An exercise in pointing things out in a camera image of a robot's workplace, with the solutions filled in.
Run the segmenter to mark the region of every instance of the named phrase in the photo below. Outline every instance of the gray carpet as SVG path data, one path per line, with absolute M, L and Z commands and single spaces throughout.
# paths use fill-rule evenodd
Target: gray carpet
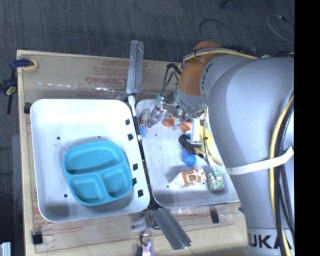
M 203 40 L 267 55 L 294 51 L 294 0 L 0 0 L 0 79 L 11 76 L 18 49 L 94 56 L 129 56 L 131 40 L 144 43 L 144 59 L 179 62 Z M 278 14 L 289 22 L 274 15 Z M 17 95 L 7 115 L 0 94 L 0 148 L 19 132 Z M 12 170 L 0 151 L 0 174 Z M 13 178 L 0 175 L 0 243 L 12 239 Z

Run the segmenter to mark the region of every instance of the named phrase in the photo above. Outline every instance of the white cable tie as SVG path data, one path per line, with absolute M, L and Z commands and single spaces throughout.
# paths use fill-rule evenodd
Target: white cable tie
M 294 148 L 290 146 L 287 151 L 278 157 L 270 158 L 267 160 L 249 163 L 239 167 L 226 168 L 229 175 L 242 175 L 265 169 L 270 169 L 285 164 L 294 155 Z

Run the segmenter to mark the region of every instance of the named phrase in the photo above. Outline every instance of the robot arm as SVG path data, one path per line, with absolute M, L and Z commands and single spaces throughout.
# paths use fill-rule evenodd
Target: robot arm
M 227 169 L 280 157 L 293 146 L 292 55 L 261 56 L 210 41 L 194 50 L 183 58 L 176 92 L 168 104 L 161 98 L 158 111 L 185 121 L 207 108 Z M 293 157 L 280 166 L 230 177 L 246 220 L 249 255 L 295 255 Z

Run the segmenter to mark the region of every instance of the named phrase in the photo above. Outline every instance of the blue plate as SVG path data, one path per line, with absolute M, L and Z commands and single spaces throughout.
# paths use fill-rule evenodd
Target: blue plate
M 86 206 L 120 199 L 133 185 L 127 158 L 111 141 L 94 141 L 70 148 L 63 157 L 63 170 L 74 198 Z

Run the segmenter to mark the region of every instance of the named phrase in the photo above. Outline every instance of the white wire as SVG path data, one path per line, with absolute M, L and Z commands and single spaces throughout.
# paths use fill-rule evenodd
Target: white wire
M 270 25 L 270 23 L 269 23 L 269 17 L 270 17 L 270 16 L 276 16 L 276 17 L 278 17 L 278 18 L 281 19 L 281 20 L 282 20 L 282 16 L 279 15 L 279 14 L 270 13 L 270 14 L 266 17 L 266 22 L 267 22 L 269 28 L 270 28 L 278 37 L 280 37 L 282 40 L 288 42 L 289 44 L 292 44 L 292 45 L 293 45 L 294 42 L 285 39 L 284 37 L 282 37 L 279 33 L 277 33 L 277 32 L 273 29 L 273 27 L 272 27 L 272 26 Z

